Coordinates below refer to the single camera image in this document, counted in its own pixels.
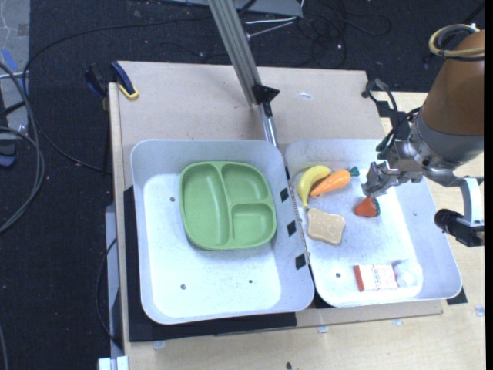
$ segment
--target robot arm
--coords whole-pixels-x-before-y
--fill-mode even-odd
[[[443,39],[458,31],[470,34],[454,49],[441,49]],[[444,187],[460,187],[464,215],[440,210],[435,223],[468,246],[483,244],[479,185],[483,177],[456,177],[454,170],[484,151],[485,31],[468,25],[438,30],[430,50],[445,57],[445,63],[430,92],[414,116],[405,141],[395,140],[380,154],[384,162],[373,162],[362,185],[366,196],[377,197],[392,186],[427,177]],[[385,84],[379,85],[383,90]]]

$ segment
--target wooden table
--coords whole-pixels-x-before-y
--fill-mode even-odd
[[[123,191],[132,185],[129,155],[149,138],[262,139],[257,111],[248,106],[231,66],[121,62],[139,90],[128,100],[109,87],[123,352],[132,370],[178,369],[483,369],[485,368],[485,249],[449,241],[468,302],[419,301],[359,308],[308,308],[297,327],[235,335],[152,342],[129,340]],[[389,129],[361,97],[364,72],[259,68],[263,83],[280,90],[272,102],[280,149],[302,138],[381,139]],[[376,93],[384,99],[384,93]],[[404,111],[424,93],[395,93]],[[483,156],[460,174],[483,175]],[[430,183],[437,209],[462,212],[460,190]],[[328,326],[327,332],[317,326]]]

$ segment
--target banana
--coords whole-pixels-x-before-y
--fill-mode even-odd
[[[330,169],[327,166],[316,165],[310,167],[303,172],[298,184],[296,185],[296,190],[298,196],[303,202],[303,207],[308,208],[308,195],[310,194],[311,187],[318,180],[327,177],[330,174]]]

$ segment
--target green plate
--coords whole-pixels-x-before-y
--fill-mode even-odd
[[[179,179],[179,207],[186,236],[207,250],[252,248],[270,241],[276,208],[265,176],[236,162],[200,162]]]

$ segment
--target orange carrot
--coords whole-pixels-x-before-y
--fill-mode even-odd
[[[354,208],[354,213],[362,217],[377,217],[380,215],[380,204],[374,197],[365,197],[363,201]]]
[[[327,178],[324,178],[310,192],[310,196],[319,196],[322,193],[330,192],[347,185],[352,176],[358,176],[360,172],[356,167],[350,170],[338,170]]]

